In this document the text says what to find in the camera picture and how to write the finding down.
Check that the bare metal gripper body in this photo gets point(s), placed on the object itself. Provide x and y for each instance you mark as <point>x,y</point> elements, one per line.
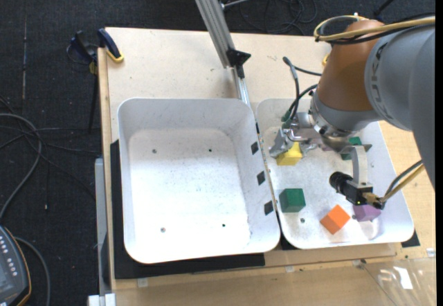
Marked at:
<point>328,140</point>

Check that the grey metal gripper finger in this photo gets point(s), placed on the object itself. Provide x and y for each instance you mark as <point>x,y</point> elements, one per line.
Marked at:
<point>279,143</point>
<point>308,149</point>

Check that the yellow cube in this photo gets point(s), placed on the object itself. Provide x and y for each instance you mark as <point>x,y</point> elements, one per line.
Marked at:
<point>289,157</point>

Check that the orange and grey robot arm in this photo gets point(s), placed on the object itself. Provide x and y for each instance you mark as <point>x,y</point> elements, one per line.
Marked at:
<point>398,72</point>

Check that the dark green cube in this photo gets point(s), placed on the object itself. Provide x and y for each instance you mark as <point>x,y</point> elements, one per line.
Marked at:
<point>355,141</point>

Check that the white plastic tray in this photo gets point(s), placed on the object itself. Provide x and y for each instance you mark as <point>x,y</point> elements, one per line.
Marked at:
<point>188,187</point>
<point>311,180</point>

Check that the orange cube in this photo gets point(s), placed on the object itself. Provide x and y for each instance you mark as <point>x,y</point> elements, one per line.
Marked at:
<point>335,219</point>

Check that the purple cube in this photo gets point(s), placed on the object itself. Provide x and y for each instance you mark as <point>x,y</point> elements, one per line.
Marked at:
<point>365,213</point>

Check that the pale wood board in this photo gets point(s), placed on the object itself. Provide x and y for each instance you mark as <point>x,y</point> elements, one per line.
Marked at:
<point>166,65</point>

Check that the black cylinder on white bracket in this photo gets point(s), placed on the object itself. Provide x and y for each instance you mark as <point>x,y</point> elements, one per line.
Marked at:
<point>358,190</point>

